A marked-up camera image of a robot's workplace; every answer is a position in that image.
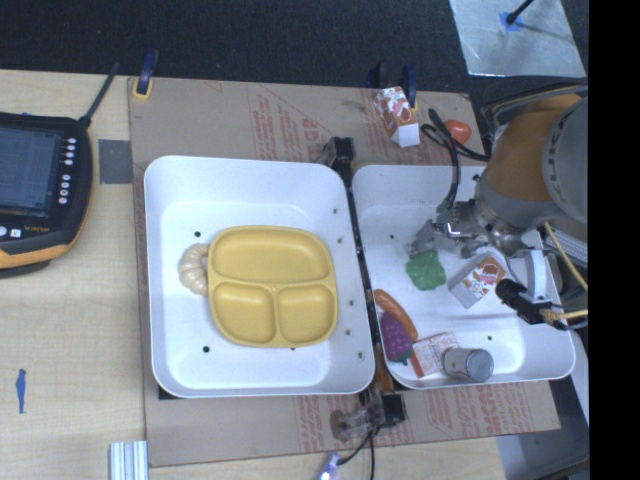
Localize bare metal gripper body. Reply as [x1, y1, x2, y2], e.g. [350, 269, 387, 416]
[439, 200, 532, 258]

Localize orange and white carton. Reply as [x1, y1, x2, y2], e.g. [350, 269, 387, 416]
[446, 254, 509, 310]
[373, 85, 421, 148]

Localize green lettuce leaf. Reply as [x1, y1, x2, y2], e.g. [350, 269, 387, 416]
[405, 249, 448, 292]

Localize white plastic tray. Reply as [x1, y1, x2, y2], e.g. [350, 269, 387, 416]
[351, 163, 577, 391]
[143, 154, 377, 400]

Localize thin black and white rod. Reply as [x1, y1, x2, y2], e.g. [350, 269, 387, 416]
[341, 165, 385, 392]

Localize orange sausage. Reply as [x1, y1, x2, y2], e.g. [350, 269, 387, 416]
[373, 288, 419, 342]

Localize orange tomato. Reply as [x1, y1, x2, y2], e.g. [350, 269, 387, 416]
[442, 118, 473, 145]

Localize purple grapes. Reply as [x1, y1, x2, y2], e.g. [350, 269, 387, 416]
[379, 311, 414, 366]

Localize orange and white packet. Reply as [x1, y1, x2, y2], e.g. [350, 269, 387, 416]
[409, 331, 461, 380]

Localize silver can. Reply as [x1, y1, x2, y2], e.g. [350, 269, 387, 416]
[441, 346, 496, 384]

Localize yellow divided plate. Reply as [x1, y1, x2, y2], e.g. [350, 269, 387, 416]
[206, 224, 340, 349]

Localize brown cardboard board red print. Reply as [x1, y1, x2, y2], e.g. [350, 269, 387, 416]
[126, 77, 562, 469]

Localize black cylinder on white bracket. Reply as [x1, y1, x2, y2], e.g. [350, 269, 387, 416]
[494, 249, 557, 326]

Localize black block with thin wires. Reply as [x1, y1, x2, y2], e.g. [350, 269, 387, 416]
[318, 136, 357, 170]
[330, 390, 407, 442]

